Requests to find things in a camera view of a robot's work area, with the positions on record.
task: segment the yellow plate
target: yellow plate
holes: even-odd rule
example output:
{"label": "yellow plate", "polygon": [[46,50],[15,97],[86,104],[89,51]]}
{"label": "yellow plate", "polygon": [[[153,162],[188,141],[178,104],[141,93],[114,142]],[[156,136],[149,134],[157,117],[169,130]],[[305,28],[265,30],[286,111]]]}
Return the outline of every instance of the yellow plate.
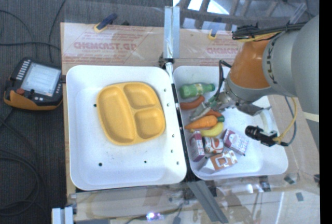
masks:
{"label": "yellow plate", "polygon": [[143,82],[124,82],[97,95],[98,117],[107,138],[117,145],[133,145],[161,135],[165,116],[153,88]]}

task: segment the white plastic tray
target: white plastic tray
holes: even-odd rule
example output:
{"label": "white plastic tray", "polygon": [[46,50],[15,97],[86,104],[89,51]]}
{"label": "white plastic tray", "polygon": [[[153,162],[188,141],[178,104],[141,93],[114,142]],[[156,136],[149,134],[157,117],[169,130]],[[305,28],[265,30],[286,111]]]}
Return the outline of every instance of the white plastic tray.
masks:
{"label": "white plastic tray", "polygon": [[[150,141],[118,146],[105,136],[94,104],[105,86],[130,81],[152,86],[164,111],[166,129]],[[158,67],[79,65],[68,71],[66,86],[70,175],[76,187],[100,190],[173,184],[184,179],[187,168],[166,71]]]}
{"label": "white plastic tray", "polygon": [[[224,77],[226,78],[229,72],[229,68],[223,67],[223,69]],[[214,85],[218,87],[218,78],[219,68],[213,66],[180,66],[174,71],[174,82],[177,91],[184,84],[196,82],[214,83]],[[214,94],[215,91],[206,93],[204,95],[206,101]],[[180,95],[178,96],[178,99],[180,102],[192,100],[181,99]],[[254,104],[264,108],[270,106],[266,96]],[[182,122],[184,126],[189,123],[190,113],[191,111],[189,110],[181,111]],[[245,128],[248,125],[258,125],[265,131],[278,131],[272,110],[264,110],[260,115],[252,117],[234,108],[226,109],[223,112],[223,115],[225,116],[224,129],[229,128],[238,134],[244,135]],[[191,135],[191,132],[188,130],[184,131],[187,146],[189,146],[188,139]],[[250,138],[245,156],[239,155],[237,153],[236,155],[238,158],[237,164],[213,174],[202,173],[199,171],[199,168],[202,166],[202,163],[205,159],[201,159],[199,162],[194,162],[189,159],[190,166],[194,174],[203,180],[217,180],[244,176],[275,175],[284,173],[288,168],[288,158],[285,149],[279,145],[267,147],[261,144],[259,141]]]}

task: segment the yellow cable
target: yellow cable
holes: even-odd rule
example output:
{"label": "yellow cable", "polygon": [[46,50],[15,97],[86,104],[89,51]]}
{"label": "yellow cable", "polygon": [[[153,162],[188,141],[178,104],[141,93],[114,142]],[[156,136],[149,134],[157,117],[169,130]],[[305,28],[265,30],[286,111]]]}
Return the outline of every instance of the yellow cable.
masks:
{"label": "yellow cable", "polygon": [[293,126],[296,117],[297,117],[297,106],[296,106],[296,102],[295,99],[293,97],[291,97],[293,103],[294,103],[294,117],[291,121],[291,123],[288,125],[288,127],[286,128],[286,130],[278,137],[273,138],[274,141],[276,141],[278,144],[280,144],[281,140],[284,138],[284,136],[286,135],[286,133],[291,129],[291,127]]}
{"label": "yellow cable", "polygon": [[266,34],[257,35],[257,36],[255,36],[255,38],[236,39],[236,40],[239,41],[239,42],[242,42],[242,43],[246,43],[248,41],[259,40],[259,39],[262,39],[262,38],[267,37],[267,36],[269,36],[268,38],[270,38],[270,37],[272,37],[273,35],[275,35],[277,33],[280,33],[280,32],[266,33]]}

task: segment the control button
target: control button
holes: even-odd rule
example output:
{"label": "control button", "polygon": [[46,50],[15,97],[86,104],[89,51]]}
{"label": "control button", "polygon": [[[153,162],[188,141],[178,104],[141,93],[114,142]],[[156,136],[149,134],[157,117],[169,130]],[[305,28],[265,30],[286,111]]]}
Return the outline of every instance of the control button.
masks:
{"label": "control button", "polygon": [[17,89],[17,90],[16,90],[16,93],[17,93],[17,94],[19,94],[19,95],[21,95],[21,96],[23,96],[23,95],[24,95],[24,93],[25,93],[25,90],[24,90],[24,89],[21,89],[21,88],[19,88],[19,89]]}

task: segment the black connector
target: black connector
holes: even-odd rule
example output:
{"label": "black connector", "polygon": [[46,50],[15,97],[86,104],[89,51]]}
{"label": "black connector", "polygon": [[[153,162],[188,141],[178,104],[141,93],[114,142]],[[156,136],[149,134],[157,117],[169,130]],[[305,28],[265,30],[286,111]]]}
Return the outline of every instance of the black connector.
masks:
{"label": "black connector", "polygon": [[276,141],[273,139],[277,137],[276,131],[272,131],[270,133],[264,132],[262,128],[254,127],[249,125],[245,129],[245,134],[252,139],[260,141],[263,145],[271,147],[276,144]]}

